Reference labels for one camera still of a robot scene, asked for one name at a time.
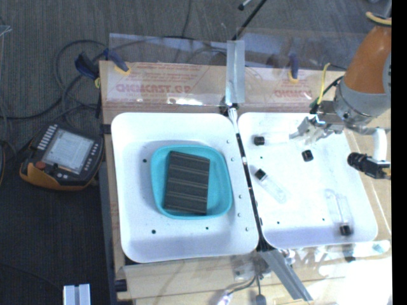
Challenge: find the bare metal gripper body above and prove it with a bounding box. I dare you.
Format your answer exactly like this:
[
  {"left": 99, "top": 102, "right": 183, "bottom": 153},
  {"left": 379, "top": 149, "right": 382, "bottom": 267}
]
[{"left": 310, "top": 100, "right": 348, "bottom": 134}]

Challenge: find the clear plastic bottle black cap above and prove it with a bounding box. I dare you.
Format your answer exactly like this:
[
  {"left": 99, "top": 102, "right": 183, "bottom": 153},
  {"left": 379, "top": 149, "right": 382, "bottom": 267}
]
[
  {"left": 254, "top": 168, "right": 288, "bottom": 204},
  {"left": 253, "top": 133, "right": 289, "bottom": 147},
  {"left": 324, "top": 188, "right": 354, "bottom": 237},
  {"left": 301, "top": 128, "right": 322, "bottom": 163}
]

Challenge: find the white plastic tray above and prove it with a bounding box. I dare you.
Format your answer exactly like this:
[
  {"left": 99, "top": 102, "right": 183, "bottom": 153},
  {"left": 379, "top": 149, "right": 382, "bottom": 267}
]
[
  {"left": 237, "top": 111, "right": 379, "bottom": 250},
  {"left": 110, "top": 112, "right": 259, "bottom": 264}
]

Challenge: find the blue plate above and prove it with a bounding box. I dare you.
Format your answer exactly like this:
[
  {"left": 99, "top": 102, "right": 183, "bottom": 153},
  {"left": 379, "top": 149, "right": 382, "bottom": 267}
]
[{"left": 149, "top": 144, "right": 233, "bottom": 220}]

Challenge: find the dark grey striped box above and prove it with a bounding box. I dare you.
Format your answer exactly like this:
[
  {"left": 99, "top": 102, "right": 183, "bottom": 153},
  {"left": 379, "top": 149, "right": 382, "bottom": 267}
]
[{"left": 163, "top": 150, "right": 211, "bottom": 216}]

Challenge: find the brown cardboard board red print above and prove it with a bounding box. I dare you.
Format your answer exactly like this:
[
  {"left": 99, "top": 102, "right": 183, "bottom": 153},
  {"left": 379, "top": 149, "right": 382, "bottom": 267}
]
[{"left": 98, "top": 60, "right": 392, "bottom": 305}]

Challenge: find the black cylinder on white bracket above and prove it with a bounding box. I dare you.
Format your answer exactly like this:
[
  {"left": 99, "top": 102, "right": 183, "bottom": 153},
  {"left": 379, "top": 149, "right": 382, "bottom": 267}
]
[{"left": 347, "top": 127, "right": 392, "bottom": 180}]

